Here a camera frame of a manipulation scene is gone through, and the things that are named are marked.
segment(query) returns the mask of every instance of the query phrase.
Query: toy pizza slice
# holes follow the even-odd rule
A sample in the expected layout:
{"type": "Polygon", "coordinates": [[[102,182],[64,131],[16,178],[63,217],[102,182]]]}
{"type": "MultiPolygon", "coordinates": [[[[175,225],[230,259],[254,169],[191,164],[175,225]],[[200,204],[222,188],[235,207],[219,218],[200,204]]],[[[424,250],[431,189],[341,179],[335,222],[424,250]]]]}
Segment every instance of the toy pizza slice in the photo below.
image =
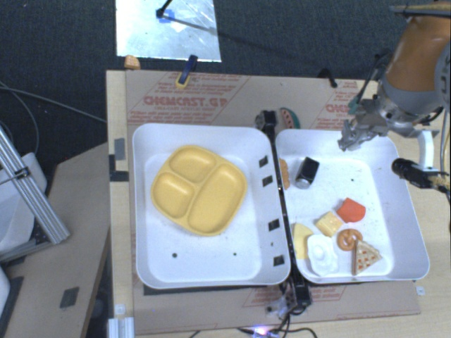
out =
{"type": "Polygon", "coordinates": [[[354,260],[352,274],[358,275],[365,269],[371,267],[375,262],[382,259],[379,251],[370,244],[358,240],[354,247],[354,260]]]}

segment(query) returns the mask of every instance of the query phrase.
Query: cardboard sheet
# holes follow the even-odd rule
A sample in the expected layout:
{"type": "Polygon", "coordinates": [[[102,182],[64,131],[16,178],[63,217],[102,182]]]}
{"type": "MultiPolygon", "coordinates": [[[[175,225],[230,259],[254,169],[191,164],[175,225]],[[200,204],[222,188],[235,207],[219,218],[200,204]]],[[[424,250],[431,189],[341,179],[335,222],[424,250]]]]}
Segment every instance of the cardboard sheet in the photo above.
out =
{"type": "MultiPolygon", "coordinates": [[[[175,87],[177,75],[161,71],[126,73],[129,141],[144,123],[253,126],[260,111],[279,111],[282,107],[294,111],[304,129],[337,130],[347,117],[347,102],[361,86],[353,80],[338,80],[338,87],[333,89],[326,79],[196,73],[188,87],[179,90],[175,87]]],[[[283,128],[279,116],[277,130],[283,128]]],[[[128,147],[132,156],[131,144],[128,147]]],[[[132,171],[132,159],[129,165],[132,171]]],[[[130,181],[130,197],[133,185],[130,181]]],[[[279,323],[266,311],[280,297],[278,287],[205,292],[145,289],[135,271],[133,202],[130,216],[136,335],[279,323]]],[[[313,304],[293,319],[294,323],[420,313],[416,289],[410,281],[316,286],[311,288],[311,297],[313,304]]]]}

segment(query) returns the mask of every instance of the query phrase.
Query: cable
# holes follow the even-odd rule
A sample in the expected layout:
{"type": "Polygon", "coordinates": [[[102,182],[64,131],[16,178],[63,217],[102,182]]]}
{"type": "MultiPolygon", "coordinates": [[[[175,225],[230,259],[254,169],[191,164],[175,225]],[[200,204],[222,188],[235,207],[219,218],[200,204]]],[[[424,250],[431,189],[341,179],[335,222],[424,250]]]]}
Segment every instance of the cable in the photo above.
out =
{"type": "Polygon", "coordinates": [[[199,333],[200,333],[200,330],[198,330],[197,332],[194,332],[192,335],[190,335],[190,338],[196,337],[199,333]]]}
{"type": "Polygon", "coordinates": [[[282,331],[282,332],[285,332],[285,333],[298,333],[298,332],[303,332],[303,331],[307,331],[307,332],[310,332],[311,333],[311,335],[314,337],[314,338],[318,338],[318,336],[316,335],[316,333],[315,333],[315,331],[314,330],[312,330],[311,328],[308,328],[308,327],[305,327],[305,328],[297,328],[296,330],[286,330],[286,331],[282,331]]]}
{"type": "Polygon", "coordinates": [[[23,106],[23,108],[27,111],[28,115],[30,116],[30,119],[35,128],[35,134],[36,134],[35,155],[37,155],[37,151],[39,150],[39,128],[37,126],[35,116],[31,112],[30,108],[28,108],[28,105],[16,94],[14,89],[11,89],[4,82],[1,82],[1,81],[0,81],[0,85],[1,85],[0,90],[6,90],[7,92],[10,92],[11,95],[14,98],[16,98],[16,100],[23,106]]]}
{"type": "Polygon", "coordinates": [[[382,60],[386,57],[391,55],[391,51],[389,49],[383,49],[379,54],[376,54],[374,56],[374,63],[371,66],[371,69],[369,70],[368,76],[365,79],[364,86],[360,89],[360,92],[356,95],[356,101],[355,103],[358,104],[365,93],[366,87],[370,80],[372,79],[373,75],[376,73],[375,70],[379,68],[379,65],[381,64],[382,60]]]}
{"type": "Polygon", "coordinates": [[[8,135],[9,139],[11,140],[11,143],[13,143],[13,145],[14,145],[13,133],[9,130],[9,127],[1,120],[0,120],[0,125],[3,128],[3,130],[5,131],[5,133],[8,135]]]}
{"type": "Polygon", "coordinates": [[[443,159],[443,171],[447,172],[447,160],[446,157],[448,156],[448,146],[450,145],[450,129],[448,129],[448,133],[446,134],[445,139],[445,148],[443,149],[442,159],[443,159]]]}
{"type": "Polygon", "coordinates": [[[430,123],[431,121],[434,121],[435,119],[438,118],[438,116],[442,113],[443,111],[443,107],[441,106],[440,108],[438,108],[437,110],[435,110],[435,114],[434,116],[426,116],[425,118],[423,118],[422,120],[419,121],[419,124],[425,125],[430,123]]]}
{"type": "Polygon", "coordinates": [[[442,137],[440,138],[440,171],[445,172],[445,131],[446,131],[447,114],[443,116],[442,137]]]}
{"type": "Polygon", "coordinates": [[[38,99],[38,100],[42,100],[42,101],[45,101],[46,103],[59,106],[60,108],[64,108],[64,109],[73,111],[74,113],[78,113],[78,114],[87,116],[88,118],[97,120],[97,121],[99,121],[101,123],[106,123],[106,120],[104,120],[102,118],[99,118],[99,117],[97,117],[95,115],[92,115],[92,114],[86,113],[85,111],[81,111],[79,109],[73,108],[72,106],[65,105],[65,104],[59,103],[57,101],[48,99],[48,98],[44,98],[43,96],[40,96],[40,95],[37,95],[37,94],[25,92],[25,91],[19,90],[19,89],[12,89],[10,87],[0,87],[0,90],[6,90],[8,92],[14,92],[14,93],[22,94],[22,95],[25,95],[25,96],[28,96],[28,97],[31,97],[31,98],[35,98],[35,99],[38,99]]]}

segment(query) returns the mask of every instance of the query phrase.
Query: cheese cube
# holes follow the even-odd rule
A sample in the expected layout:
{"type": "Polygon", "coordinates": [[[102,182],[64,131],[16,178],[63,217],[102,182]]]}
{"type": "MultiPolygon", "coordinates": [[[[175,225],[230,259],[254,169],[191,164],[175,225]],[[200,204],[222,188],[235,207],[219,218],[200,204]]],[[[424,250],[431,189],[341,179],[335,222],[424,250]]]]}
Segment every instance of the cheese cube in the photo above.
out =
{"type": "Polygon", "coordinates": [[[331,211],[324,214],[315,224],[315,226],[328,237],[332,237],[342,225],[342,221],[331,211]]]}

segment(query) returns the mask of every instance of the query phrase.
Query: yellow divided plate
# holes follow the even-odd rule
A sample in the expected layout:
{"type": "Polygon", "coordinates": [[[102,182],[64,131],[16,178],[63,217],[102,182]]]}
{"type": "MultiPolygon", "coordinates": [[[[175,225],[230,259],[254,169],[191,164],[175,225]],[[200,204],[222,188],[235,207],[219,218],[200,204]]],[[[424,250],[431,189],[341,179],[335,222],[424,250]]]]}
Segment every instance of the yellow divided plate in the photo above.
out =
{"type": "Polygon", "coordinates": [[[217,235],[232,221],[246,195],[245,175],[230,161],[200,146],[174,151],[151,187],[156,208],[185,229],[217,235]]]}

